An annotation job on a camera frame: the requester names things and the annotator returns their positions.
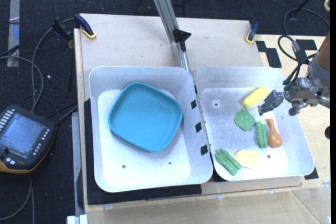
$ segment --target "white tray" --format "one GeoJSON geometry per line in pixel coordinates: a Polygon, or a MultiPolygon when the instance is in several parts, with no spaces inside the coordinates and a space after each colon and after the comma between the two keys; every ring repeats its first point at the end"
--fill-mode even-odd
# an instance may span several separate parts
{"type": "Polygon", "coordinates": [[[110,193],[207,182],[213,173],[207,138],[196,131],[201,115],[192,76],[180,67],[98,67],[89,76],[93,156],[98,186],[110,193]],[[183,109],[171,144],[146,152],[112,135],[108,113],[131,82],[144,82],[175,98],[183,109]]]}
{"type": "Polygon", "coordinates": [[[203,111],[212,154],[223,148],[231,156],[239,150],[256,150],[260,156],[258,169],[242,168],[232,176],[214,158],[214,168],[225,180],[239,181],[259,178],[308,175],[314,169],[314,160],[298,116],[290,116],[286,100],[274,110],[259,115],[255,106],[249,113],[256,121],[274,119],[283,144],[280,148],[259,148],[257,129],[243,131],[234,122],[236,113],[243,108],[243,100],[256,88],[282,91],[283,75],[269,67],[209,67],[195,73],[195,83],[203,111]]]}

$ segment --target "blue plate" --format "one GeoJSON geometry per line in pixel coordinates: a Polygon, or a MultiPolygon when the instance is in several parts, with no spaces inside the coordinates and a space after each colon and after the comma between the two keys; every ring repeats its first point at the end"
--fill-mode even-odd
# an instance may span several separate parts
{"type": "Polygon", "coordinates": [[[174,98],[134,82],[117,97],[108,122],[114,135],[145,151],[158,152],[168,147],[182,117],[181,105],[174,98]]]}

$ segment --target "green leaf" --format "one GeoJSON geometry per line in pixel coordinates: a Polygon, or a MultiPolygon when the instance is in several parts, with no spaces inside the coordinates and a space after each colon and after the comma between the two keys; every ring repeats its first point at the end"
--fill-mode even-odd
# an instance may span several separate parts
{"type": "Polygon", "coordinates": [[[256,124],[256,121],[251,116],[251,114],[248,113],[247,109],[243,108],[242,110],[237,112],[235,116],[235,123],[244,131],[248,131],[256,124]]]}

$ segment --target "pale yellow oval toy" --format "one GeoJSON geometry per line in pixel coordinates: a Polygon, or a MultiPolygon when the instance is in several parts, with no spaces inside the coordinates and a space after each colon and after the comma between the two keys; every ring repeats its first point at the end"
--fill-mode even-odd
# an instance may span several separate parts
{"type": "Polygon", "coordinates": [[[243,105],[246,108],[251,108],[255,104],[259,103],[261,100],[265,99],[268,95],[268,89],[266,87],[260,87],[251,93],[243,101],[243,105]]]}
{"type": "Polygon", "coordinates": [[[235,160],[245,168],[259,168],[259,154],[254,150],[241,150],[235,154],[235,160]]]}

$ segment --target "blue and yellow clamp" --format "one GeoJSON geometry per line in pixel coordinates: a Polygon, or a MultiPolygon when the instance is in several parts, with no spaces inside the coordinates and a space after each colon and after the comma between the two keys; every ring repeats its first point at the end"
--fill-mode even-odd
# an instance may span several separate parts
{"type": "Polygon", "coordinates": [[[254,37],[255,37],[255,34],[256,34],[257,30],[258,30],[259,25],[260,25],[259,22],[255,22],[255,24],[252,27],[251,33],[247,34],[247,36],[245,38],[245,42],[246,43],[253,44],[254,37]]]}
{"type": "Polygon", "coordinates": [[[79,14],[75,15],[75,21],[80,24],[80,26],[83,28],[83,33],[86,35],[89,39],[95,39],[96,38],[96,32],[92,30],[88,22],[79,14]]]}

